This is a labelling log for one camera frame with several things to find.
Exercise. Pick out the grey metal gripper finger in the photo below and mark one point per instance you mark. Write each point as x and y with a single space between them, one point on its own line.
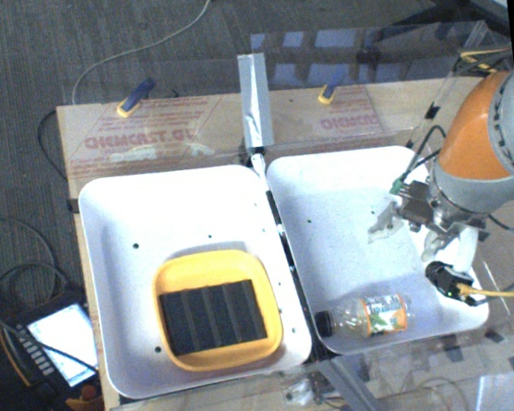
384 224
431 246

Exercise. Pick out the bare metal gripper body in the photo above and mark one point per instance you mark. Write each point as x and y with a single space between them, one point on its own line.
417 208

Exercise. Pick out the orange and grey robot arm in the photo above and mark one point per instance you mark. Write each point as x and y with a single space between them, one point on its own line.
473 150

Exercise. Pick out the white plastic tray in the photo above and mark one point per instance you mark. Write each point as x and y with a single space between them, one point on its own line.
333 218
169 210

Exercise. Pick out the clear plastic bottle orange label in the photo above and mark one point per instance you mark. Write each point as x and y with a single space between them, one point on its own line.
382 315

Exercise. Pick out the yellow plate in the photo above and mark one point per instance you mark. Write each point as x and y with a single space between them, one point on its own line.
209 268

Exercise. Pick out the brown cardboard board red print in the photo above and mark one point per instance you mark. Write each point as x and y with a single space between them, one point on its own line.
160 133

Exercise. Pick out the black cylinder on white bracket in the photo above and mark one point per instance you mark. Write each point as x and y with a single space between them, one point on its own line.
444 277

